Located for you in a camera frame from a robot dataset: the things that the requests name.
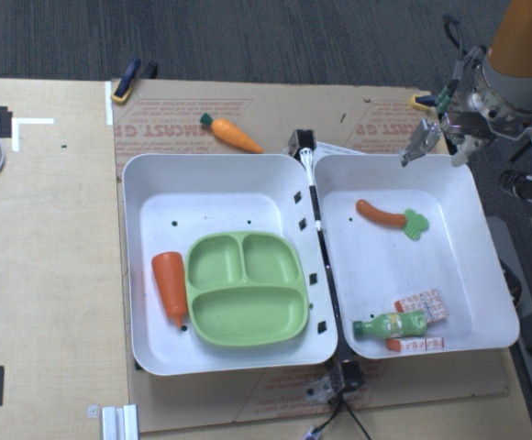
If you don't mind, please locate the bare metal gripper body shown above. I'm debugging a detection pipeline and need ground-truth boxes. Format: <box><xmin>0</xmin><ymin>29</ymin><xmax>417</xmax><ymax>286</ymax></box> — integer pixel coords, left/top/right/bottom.
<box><xmin>439</xmin><ymin>68</ymin><xmax>532</xmax><ymax>143</ymax></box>

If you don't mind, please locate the orange toy sausage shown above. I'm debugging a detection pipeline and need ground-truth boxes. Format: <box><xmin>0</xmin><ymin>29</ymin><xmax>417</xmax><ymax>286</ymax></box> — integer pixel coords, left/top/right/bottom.
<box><xmin>355</xmin><ymin>198</ymin><xmax>408</xmax><ymax>230</ymax></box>

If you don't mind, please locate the brown cardboard board, red print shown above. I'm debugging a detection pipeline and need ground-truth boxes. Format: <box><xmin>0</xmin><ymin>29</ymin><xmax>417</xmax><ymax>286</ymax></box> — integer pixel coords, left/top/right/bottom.
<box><xmin>111</xmin><ymin>78</ymin><xmax>511</xmax><ymax>435</ymax></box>

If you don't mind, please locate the white plastic tray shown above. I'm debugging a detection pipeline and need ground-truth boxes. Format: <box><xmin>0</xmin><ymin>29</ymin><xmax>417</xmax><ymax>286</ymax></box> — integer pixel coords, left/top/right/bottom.
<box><xmin>313</xmin><ymin>153</ymin><xmax>521</xmax><ymax>361</ymax></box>
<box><xmin>121</xmin><ymin>153</ymin><xmax>339</xmax><ymax>378</ymax></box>

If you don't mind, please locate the thin black and white rod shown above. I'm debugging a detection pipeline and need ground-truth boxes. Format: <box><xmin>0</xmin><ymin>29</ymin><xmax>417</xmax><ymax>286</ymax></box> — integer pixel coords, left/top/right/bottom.
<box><xmin>299</xmin><ymin>148</ymin><xmax>346</xmax><ymax>362</ymax></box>

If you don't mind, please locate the orange and white carton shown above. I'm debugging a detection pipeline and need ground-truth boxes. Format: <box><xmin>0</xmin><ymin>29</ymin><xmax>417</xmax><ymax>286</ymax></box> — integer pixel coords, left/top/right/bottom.
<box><xmin>385</xmin><ymin>335</ymin><xmax>447</xmax><ymax>354</ymax></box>
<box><xmin>393</xmin><ymin>289</ymin><xmax>449</xmax><ymax>325</ymax></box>

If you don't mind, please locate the green plastic bottle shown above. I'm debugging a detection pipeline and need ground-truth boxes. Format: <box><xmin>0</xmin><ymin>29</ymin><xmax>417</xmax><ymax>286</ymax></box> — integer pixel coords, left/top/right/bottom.
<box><xmin>351</xmin><ymin>310</ymin><xmax>428</xmax><ymax>340</ymax></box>

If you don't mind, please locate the orange toy carrot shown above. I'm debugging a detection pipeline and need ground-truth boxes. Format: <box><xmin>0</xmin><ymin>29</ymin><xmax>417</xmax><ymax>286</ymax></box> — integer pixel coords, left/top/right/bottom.
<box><xmin>199</xmin><ymin>112</ymin><xmax>265</xmax><ymax>155</ymax></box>

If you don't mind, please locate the green divided plate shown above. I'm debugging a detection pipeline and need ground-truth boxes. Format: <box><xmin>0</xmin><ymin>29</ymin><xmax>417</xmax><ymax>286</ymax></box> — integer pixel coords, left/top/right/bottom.
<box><xmin>184</xmin><ymin>230</ymin><xmax>310</xmax><ymax>349</ymax></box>

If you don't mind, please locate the black cylinder on white bracket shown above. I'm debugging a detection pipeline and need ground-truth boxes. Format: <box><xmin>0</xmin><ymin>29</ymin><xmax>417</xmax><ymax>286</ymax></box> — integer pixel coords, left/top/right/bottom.
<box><xmin>498</xmin><ymin>127</ymin><xmax>532</xmax><ymax>206</ymax></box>

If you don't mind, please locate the black block with thin wires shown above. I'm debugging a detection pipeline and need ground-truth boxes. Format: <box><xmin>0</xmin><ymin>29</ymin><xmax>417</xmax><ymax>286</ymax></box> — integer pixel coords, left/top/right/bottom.
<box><xmin>304</xmin><ymin>359</ymin><xmax>367</xmax><ymax>403</ymax></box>
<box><xmin>287</xmin><ymin>128</ymin><xmax>318</xmax><ymax>158</ymax></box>

